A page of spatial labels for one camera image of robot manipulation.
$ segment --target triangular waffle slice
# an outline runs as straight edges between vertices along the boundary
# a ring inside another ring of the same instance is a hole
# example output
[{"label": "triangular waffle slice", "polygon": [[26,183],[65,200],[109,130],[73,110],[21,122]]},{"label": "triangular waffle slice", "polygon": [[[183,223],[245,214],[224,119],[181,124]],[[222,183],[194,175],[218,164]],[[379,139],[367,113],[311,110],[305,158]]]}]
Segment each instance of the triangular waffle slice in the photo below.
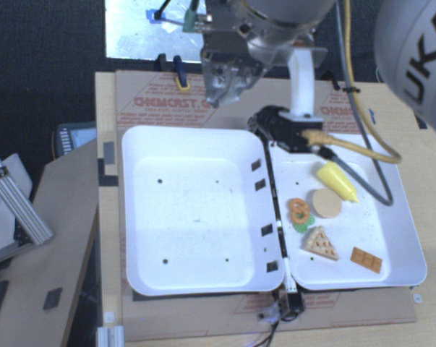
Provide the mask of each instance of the triangular waffle slice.
[{"label": "triangular waffle slice", "polygon": [[337,260],[339,257],[336,253],[335,247],[330,243],[328,237],[325,235],[324,228],[318,226],[312,230],[304,245],[304,249],[315,254]]}]

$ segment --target round cracker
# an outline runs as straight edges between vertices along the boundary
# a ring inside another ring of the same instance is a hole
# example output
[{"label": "round cracker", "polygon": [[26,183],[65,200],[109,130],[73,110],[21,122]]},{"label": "round cracker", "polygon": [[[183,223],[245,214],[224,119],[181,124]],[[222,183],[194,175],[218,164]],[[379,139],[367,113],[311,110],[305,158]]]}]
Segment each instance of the round cracker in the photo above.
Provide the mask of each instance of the round cracker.
[{"label": "round cracker", "polygon": [[312,195],[312,207],[323,218],[334,218],[341,211],[341,198],[333,190],[319,189]]}]

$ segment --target orange pretzel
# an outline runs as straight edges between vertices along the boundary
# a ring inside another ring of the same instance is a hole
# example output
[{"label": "orange pretzel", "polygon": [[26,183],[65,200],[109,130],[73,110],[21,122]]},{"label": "orange pretzel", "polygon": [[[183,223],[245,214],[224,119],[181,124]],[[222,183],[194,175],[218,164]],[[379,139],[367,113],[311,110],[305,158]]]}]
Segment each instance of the orange pretzel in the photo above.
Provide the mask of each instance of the orange pretzel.
[{"label": "orange pretzel", "polygon": [[288,201],[288,208],[290,209],[290,219],[296,225],[303,225],[308,221],[310,209],[304,200],[293,198]]}]

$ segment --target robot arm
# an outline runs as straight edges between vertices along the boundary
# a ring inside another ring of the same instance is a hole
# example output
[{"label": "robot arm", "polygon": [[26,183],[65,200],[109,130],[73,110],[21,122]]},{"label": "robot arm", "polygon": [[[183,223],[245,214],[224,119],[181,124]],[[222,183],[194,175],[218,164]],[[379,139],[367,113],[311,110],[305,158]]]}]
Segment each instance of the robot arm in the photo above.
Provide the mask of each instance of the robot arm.
[{"label": "robot arm", "polygon": [[326,50],[311,32],[336,0],[225,0],[212,7],[203,28],[202,68],[207,101],[237,102],[273,66],[287,66],[295,46],[312,52],[319,65]]},{"label": "robot arm", "polygon": [[[335,1],[224,0],[212,7],[201,27],[207,101],[215,107],[237,102],[273,66],[289,66],[296,82],[300,46],[319,65],[326,50],[314,46],[311,33]],[[436,128],[436,0],[385,0],[375,53],[390,89]]]}]

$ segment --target toy food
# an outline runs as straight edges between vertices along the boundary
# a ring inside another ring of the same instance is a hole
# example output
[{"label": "toy food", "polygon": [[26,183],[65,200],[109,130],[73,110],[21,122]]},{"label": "toy food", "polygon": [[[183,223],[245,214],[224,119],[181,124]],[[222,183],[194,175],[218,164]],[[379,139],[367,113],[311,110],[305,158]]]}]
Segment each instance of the toy food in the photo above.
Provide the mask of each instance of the toy food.
[{"label": "toy food", "polygon": [[358,202],[356,188],[335,162],[329,160],[317,172],[317,177],[344,200]]},{"label": "toy food", "polygon": [[366,251],[363,251],[357,247],[353,248],[353,253],[351,253],[351,261],[377,274],[380,273],[380,269],[382,268],[381,258],[367,253]]},{"label": "toy food", "polygon": [[290,210],[290,219],[292,223],[303,225],[309,219],[311,210],[304,200],[293,198],[288,201],[288,208]]},{"label": "toy food", "polygon": [[334,218],[341,211],[341,198],[328,188],[318,189],[312,195],[312,208],[320,217]]},{"label": "toy food", "polygon": [[304,234],[307,232],[307,228],[309,225],[312,225],[315,222],[314,216],[309,215],[308,220],[303,225],[293,224],[293,228],[298,231],[300,234]]},{"label": "toy food", "polygon": [[336,253],[335,247],[330,243],[330,240],[325,235],[325,231],[322,226],[318,226],[312,230],[312,233],[306,240],[304,249],[309,252],[330,258],[331,260],[338,260],[338,258],[340,258]]}]

